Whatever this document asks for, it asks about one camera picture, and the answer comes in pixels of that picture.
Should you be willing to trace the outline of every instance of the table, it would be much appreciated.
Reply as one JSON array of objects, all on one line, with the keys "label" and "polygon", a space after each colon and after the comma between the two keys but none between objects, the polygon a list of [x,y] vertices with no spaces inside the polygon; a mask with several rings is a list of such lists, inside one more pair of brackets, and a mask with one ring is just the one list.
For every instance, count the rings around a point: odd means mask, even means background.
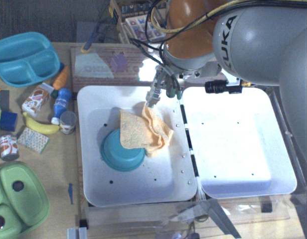
[{"label": "table", "polygon": [[[65,65],[71,65],[71,47],[76,47],[76,43],[53,43],[60,61]],[[55,77],[45,81],[52,84]],[[71,72],[66,84],[67,88],[72,89]],[[10,93],[10,112],[17,113],[18,123],[15,132],[12,134],[17,137],[22,133],[25,123],[21,114],[21,104],[28,97],[34,86],[24,88],[12,88],[6,85],[0,79],[0,88],[2,90],[9,90]],[[69,110],[78,113],[75,101],[69,103]],[[49,123],[52,118],[53,98],[43,106],[37,120],[44,123]],[[0,131],[0,136],[7,134],[7,131]],[[37,154],[22,146],[19,146],[20,158],[18,161],[26,163],[37,174],[41,180],[51,203],[51,211],[47,220],[32,232],[24,235],[20,239],[49,239],[58,238],[65,239],[68,228],[78,227],[81,219],[81,203],[84,199],[81,197],[81,180],[79,174],[81,167],[79,167],[80,154],[79,149],[79,128],[70,134],[64,135],[57,132],[49,135],[50,142],[42,154]],[[69,183],[73,185],[73,204],[70,202],[68,195]],[[293,204],[286,199],[286,210],[288,215],[284,216],[286,219],[277,221],[267,221],[260,223],[250,223],[235,225],[236,229],[242,238],[270,238],[270,239],[303,239],[304,234]],[[219,228],[211,227],[208,229],[197,229],[201,238],[209,238],[213,235],[218,235],[216,239],[232,238],[232,236],[222,236],[223,234]],[[121,239],[149,239],[154,238],[153,235],[145,236],[128,236],[121,237]]]}]

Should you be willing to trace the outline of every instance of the yellow cable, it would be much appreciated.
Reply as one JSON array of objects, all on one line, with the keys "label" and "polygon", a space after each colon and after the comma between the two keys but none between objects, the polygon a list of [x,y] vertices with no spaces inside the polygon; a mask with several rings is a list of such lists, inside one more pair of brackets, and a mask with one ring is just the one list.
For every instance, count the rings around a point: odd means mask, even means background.
[{"label": "yellow cable", "polygon": [[[165,2],[166,0],[162,0],[160,1],[156,6],[158,7],[161,3]],[[230,1],[224,5],[221,5],[219,7],[217,7],[216,9],[212,10],[211,12],[209,12],[207,15],[204,15],[203,17],[201,17],[199,20],[197,20],[195,23],[193,23],[191,26],[189,26],[187,28],[187,30],[192,29],[196,26],[198,26],[199,24],[201,24],[202,22],[204,22],[205,20],[207,20],[209,17],[212,17],[213,15],[215,15],[216,13],[224,10],[225,8],[235,5],[235,4],[239,4],[239,3],[243,3],[243,2],[247,2],[247,1],[255,1],[255,0],[233,0]],[[283,0],[283,1],[307,1],[307,0]],[[161,28],[157,25],[156,20],[155,20],[155,12],[156,12],[156,7],[153,8],[152,13],[151,13],[151,23],[154,26],[155,29],[157,29],[158,31],[162,32],[162,33],[178,33],[181,30],[184,29],[184,27],[181,28],[176,28],[176,29],[164,29]]]}]

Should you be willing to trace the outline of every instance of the white bottle cap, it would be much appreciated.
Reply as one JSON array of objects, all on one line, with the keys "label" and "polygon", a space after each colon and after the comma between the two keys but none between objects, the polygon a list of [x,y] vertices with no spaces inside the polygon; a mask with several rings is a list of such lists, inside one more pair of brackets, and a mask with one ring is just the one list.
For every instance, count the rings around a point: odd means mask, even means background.
[{"label": "white bottle cap", "polygon": [[52,124],[54,124],[54,125],[59,125],[59,121],[60,121],[59,118],[53,117],[51,122],[52,122]]}]

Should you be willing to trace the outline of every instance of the blue bottle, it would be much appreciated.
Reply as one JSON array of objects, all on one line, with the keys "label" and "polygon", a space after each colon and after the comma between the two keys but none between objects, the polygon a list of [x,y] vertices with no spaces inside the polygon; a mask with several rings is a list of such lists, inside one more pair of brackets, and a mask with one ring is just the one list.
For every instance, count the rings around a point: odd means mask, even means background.
[{"label": "blue bottle", "polygon": [[58,91],[58,96],[54,104],[54,117],[51,123],[59,125],[60,116],[67,110],[69,100],[72,98],[72,92],[69,89],[62,88]]}]

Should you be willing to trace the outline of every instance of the carrot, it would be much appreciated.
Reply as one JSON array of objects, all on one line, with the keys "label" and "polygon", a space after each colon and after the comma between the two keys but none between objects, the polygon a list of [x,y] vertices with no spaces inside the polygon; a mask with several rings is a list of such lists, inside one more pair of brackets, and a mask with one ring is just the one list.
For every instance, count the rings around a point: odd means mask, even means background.
[{"label": "carrot", "polygon": [[69,66],[65,66],[64,69],[59,73],[57,78],[55,79],[53,83],[53,88],[55,90],[60,90],[61,88],[64,88],[67,81]]}]

